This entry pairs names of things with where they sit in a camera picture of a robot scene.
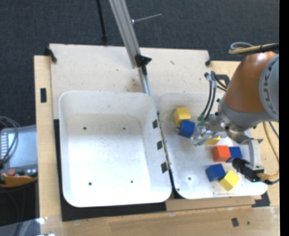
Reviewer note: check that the pale wood board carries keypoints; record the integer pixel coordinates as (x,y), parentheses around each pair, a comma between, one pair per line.
(92,67)

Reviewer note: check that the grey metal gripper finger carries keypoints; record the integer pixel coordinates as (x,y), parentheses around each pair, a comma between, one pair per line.
(198,139)
(178,128)

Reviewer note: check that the black cylinder on white bracket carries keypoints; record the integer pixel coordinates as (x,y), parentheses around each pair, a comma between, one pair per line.
(247,169)

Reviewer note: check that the orange cube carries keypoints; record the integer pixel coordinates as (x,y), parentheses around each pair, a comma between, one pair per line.
(220,154)

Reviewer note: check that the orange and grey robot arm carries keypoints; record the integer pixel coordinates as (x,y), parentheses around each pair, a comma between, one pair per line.
(247,90)

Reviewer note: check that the blue cube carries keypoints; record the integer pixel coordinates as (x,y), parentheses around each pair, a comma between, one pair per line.
(186,129)
(215,172)
(235,152)

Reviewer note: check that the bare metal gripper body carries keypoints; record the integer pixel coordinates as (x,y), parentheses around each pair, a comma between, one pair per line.
(216,126)

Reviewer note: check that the yellow cube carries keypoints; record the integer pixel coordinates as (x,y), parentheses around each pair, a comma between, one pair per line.
(214,140)
(229,180)
(182,115)

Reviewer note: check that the white plastic tray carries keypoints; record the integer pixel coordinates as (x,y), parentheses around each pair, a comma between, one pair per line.
(191,161)
(105,151)

